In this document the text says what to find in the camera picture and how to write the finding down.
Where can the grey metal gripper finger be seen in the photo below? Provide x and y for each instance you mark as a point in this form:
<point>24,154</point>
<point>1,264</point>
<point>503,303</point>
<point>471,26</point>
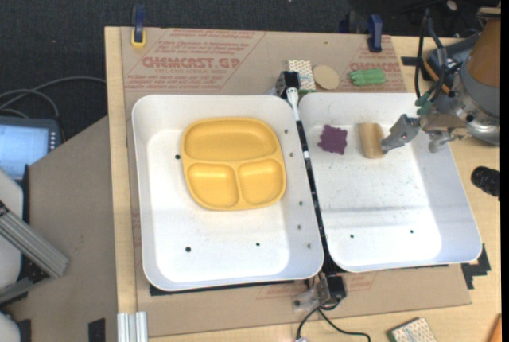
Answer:
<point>437,141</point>
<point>401,133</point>

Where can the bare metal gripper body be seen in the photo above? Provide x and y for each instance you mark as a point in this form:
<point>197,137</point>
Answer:
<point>445,121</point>

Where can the tan bread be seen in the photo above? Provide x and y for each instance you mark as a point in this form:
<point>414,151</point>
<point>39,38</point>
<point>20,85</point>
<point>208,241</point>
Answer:
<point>370,139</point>

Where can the green ribbed toy vegetable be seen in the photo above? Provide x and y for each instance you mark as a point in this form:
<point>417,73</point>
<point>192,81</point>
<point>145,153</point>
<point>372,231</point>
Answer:
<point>366,77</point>

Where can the purple grapes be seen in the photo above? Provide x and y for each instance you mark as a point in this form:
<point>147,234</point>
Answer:
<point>333,139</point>

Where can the white plastic tray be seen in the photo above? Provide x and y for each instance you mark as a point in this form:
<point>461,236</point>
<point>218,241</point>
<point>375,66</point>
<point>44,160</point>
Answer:
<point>389,213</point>
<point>222,245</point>

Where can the tan round biscuit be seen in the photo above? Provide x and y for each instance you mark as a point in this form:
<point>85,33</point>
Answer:
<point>326,77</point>

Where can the thin black and white rod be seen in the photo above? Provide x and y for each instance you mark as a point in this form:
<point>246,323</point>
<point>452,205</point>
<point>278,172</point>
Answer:
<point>310,169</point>

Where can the white patterned packet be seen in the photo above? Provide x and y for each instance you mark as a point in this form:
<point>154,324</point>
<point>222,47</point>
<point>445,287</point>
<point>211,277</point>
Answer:
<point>413,331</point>
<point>302,72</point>

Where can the yellow divided plate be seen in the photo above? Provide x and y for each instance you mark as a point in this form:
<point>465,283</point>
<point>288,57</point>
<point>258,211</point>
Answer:
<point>232,161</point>

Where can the brown cardboard board red print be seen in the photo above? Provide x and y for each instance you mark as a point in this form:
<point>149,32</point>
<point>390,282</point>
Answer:
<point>238,54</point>

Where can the orange flat object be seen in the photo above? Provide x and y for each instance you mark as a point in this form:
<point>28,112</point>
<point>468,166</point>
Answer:
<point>495,330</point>

